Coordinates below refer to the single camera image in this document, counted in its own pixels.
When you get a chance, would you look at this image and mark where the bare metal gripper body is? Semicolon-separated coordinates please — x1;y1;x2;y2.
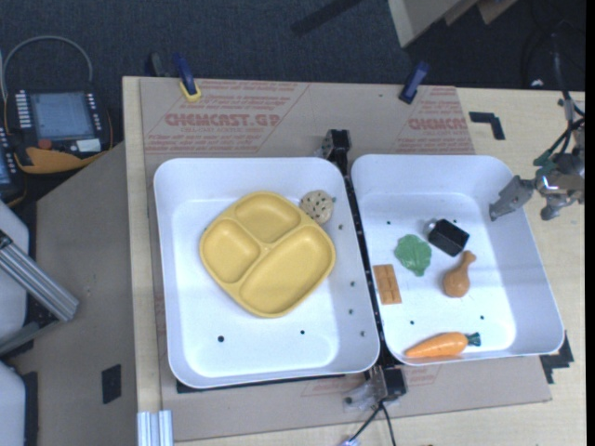
534;150;586;206

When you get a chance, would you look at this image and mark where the small black carton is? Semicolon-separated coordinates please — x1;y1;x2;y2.
423;218;471;257

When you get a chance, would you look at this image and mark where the white plastic tray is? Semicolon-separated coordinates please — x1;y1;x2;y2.
152;156;381;389
350;153;566;367

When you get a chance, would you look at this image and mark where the orange chicken drumstick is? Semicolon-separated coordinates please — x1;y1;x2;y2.
442;250;478;299

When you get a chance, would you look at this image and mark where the green lettuce leaf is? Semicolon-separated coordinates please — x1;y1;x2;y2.
394;233;433;278

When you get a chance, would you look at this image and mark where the orange rectangular cracker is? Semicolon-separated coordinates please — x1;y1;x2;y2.
372;264;403;306

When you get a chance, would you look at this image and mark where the thin black and white rod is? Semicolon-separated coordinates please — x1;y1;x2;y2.
337;156;390;372

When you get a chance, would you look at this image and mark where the orange carrot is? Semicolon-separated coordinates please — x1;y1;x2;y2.
403;331;482;360

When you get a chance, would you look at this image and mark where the beige chocolate chip biscuit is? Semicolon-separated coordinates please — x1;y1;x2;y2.
298;190;337;225

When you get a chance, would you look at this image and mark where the brown cardboard board red print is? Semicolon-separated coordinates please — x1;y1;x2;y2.
138;77;554;443

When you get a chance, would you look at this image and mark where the yellow divided plate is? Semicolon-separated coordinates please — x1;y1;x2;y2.
198;190;337;320

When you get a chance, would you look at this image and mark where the black block with thin wires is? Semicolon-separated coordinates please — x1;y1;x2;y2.
370;367;408;401
319;128;352;166

